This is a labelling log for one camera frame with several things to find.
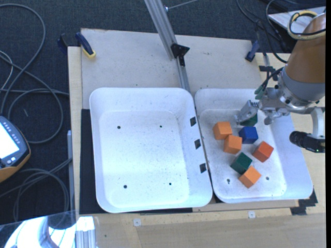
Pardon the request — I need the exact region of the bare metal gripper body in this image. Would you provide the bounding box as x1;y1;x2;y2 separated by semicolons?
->
258;86;315;115

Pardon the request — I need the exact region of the black cylinder on white bracket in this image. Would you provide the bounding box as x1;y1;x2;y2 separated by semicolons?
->
289;106;326;153

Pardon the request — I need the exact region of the white plastic tray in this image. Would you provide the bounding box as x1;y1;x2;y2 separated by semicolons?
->
193;87;314;205
89;87;214;214

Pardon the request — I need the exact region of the dark orange cube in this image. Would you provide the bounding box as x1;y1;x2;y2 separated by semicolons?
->
252;141;275;163

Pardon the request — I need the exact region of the green cube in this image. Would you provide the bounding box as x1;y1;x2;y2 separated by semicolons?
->
239;113;259;127
230;152;253;175

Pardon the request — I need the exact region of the blue cube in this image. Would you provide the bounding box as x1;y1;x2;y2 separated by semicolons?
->
237;126;259;145

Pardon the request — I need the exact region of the pale flat board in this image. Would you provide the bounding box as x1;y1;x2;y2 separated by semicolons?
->
80;27;298;213

